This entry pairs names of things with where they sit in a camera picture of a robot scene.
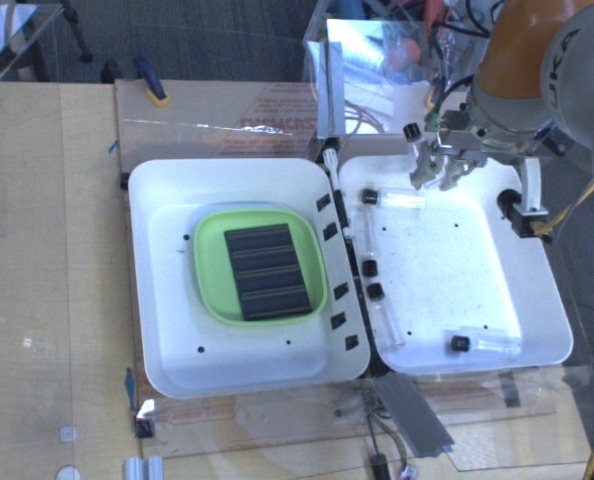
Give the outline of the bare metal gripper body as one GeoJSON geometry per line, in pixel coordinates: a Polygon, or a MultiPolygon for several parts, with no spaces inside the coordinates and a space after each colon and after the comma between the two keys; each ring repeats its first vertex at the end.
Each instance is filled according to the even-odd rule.
{"type": "Polygon", "coordinates": [[[524,158],[560,158],[568,153],[568,137],[554,125],[534,133],[508,136],[496,127],[475,127],[465,111],[447,110],[438,121],[437,153],[483,165],[488,158],[518,165],[524,158]]]}

